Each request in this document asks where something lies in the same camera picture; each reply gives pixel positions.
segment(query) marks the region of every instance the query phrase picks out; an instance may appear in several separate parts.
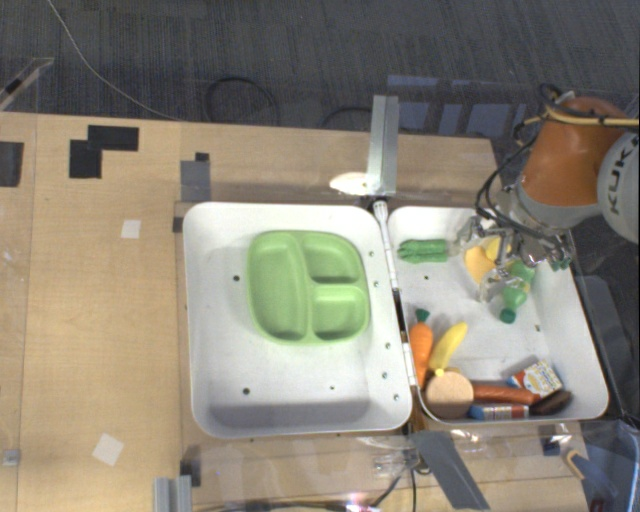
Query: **green divided plate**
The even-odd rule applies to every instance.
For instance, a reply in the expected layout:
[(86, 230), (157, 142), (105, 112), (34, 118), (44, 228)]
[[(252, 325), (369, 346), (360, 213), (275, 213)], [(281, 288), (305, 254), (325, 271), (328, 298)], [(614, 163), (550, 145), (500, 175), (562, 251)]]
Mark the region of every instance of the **green divided plate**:
[(369, 325), (369, 293), (358, 251), (338, 235), (271, 231), (247, 258), (249, 309), (268, 339), (346, 341)]

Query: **white square sticker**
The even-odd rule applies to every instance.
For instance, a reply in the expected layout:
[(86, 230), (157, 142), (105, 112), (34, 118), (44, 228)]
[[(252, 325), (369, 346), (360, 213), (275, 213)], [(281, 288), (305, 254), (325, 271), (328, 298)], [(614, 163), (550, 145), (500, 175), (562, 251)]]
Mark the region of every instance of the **white square sticker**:
[(122, 224), (121, 238), (140, 238), (141, 220), (125, 220)]
[(118, 441), (109, 434), (102, 434), (92, 455), (109, 466), (115, 466), (124, 448), (124, 443)]

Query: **toy banana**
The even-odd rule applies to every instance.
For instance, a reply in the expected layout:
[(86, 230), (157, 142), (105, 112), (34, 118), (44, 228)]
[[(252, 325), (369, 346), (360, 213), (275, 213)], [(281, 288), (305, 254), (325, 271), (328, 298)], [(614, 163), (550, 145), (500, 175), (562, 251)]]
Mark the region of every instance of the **toy banana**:
[(457, 323), (444, 333), (440, 341), (436, 343), (431, 357), (429, 358), (429, 369), (436, 375), (442, 375), (449, 364), (449, 359), (455, 352), (458, 345), (467, 335), (468, 325), (466, 322)]

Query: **toy carrot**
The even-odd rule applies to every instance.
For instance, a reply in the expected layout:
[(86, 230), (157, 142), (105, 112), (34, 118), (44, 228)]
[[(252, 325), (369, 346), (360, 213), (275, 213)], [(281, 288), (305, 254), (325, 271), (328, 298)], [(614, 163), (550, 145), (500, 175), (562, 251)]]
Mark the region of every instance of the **toy carrot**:
[(417, 323), (409, 330), (409, 343), (413, 352), (413, 364), (416, 367), (416, 378), (420, 389), (424, 388), (425, 378), (431, 348), (433, 347), (433, 332), (425, 322), (429, 312), (424, 309), (416, 310)]

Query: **white cable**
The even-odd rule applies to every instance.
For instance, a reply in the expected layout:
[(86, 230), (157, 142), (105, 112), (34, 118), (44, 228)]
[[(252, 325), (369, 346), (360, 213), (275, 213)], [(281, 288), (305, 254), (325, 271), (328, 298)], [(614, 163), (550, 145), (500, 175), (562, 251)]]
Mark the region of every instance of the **white cable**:
[(157, 110), (155, 110), (155, 109), (153, 109), (151, 107), (148, 107), (144, 103), (139, 102), (138, 100), (136, 100), (135, 98), (131, 97), (126, 92), (124, 92), (122, 89), (120, 89), (118, 86), (116, 86), (116, 85), (112, 84), (111, 82), (109, 82), (109, 80), (107, 80), (105, 77), (103, 77), (100, 73), (98, 73), (96, 71), (96, 69), (86, 59), (86, 57), (82, 53), (82, 50), (80, 50), (80, 47), (78, 46), (78, 43), (76, 43), (75, 38), (71, 34), (71, 31), (69, 30), (69, 27), (67, 26), (65, 21), (62, 19), (62, 16), (60, 16), (60, 12), (58, 11), (58, 9), (56, 9), (56, 6), (53, 5), (53, 2), (51, 0), (46, 0), (46, 1), (49, 4), (49, 6), (51, 7), (51, 10), (53, 11), (53, 14), (55, 14), (56, 18), (58, 18), (58, 21), (62, 25), (62, 28), (67, 33), (67, 36), (69, 37), (69, 41), (71, 41), (71, 45), (73, 46), (75, 51), (78, 53), (78, 56), (80, 57), (80, 60), (82, 60), (82, 63), (87, 67), (87, 69), (89, 71), (91, 71), (91, 73), (93, 73), (96, 76), (96, 78), (98, 80), (100, 80), (107, 87), (110, 87), (111, 89), (116, 91), (121, 96), (127, 98), (130, 102), (135, 103), (139, 107), (143, 108), (147, 112), (151, 112), (152, 114), (155, 114), (156, 116), (164, 117), (165, 119), (171, 119), (172, 121), (183, 121), (183, 119), (179, 119), (177, 117), (173, 117), (173, 116), (169, 116), (167, 114), (163, 114), (162, 112), (159, 112), (159, 111), (157, 111)]

